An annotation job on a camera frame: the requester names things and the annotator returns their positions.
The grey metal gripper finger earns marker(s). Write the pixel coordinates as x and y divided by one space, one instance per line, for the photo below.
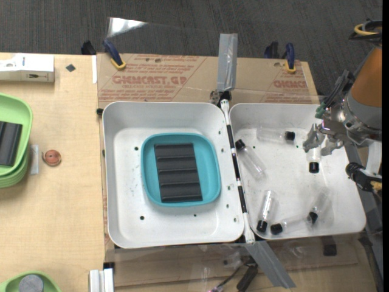
313 137
331 144

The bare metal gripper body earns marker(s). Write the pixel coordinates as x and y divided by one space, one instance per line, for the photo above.
335 123

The clear plastic bottle black cap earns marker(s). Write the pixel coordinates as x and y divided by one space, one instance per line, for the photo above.
277 228
314 166
250 160
289 136
313 216
267 207

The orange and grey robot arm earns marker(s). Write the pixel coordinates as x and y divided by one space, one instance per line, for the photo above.
366 81

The white plastic tray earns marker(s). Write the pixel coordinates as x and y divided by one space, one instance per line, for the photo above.
288 175
127 175

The thin black and white rod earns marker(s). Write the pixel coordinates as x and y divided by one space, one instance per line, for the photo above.
233 151

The teal plate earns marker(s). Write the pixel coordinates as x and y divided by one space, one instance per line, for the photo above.
209 169

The black ribbed insert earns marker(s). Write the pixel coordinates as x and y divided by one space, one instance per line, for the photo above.
9 143
177 172

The brown cardboard board red print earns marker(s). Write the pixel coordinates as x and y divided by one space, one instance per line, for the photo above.
170 78

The brown round disc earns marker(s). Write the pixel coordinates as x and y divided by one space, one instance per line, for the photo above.
51 157

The small clear plastic tube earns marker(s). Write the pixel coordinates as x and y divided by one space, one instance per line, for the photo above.
34 160

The white cardboard box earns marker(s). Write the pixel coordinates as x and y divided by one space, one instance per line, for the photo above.
27 67

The green plate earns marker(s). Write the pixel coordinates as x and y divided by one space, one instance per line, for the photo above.
12 182
50 281
15 111

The grey round can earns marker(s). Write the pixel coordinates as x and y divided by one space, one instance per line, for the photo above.
31 284

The black cylinder on white bracket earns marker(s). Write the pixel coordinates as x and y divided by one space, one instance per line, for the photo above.
358 175

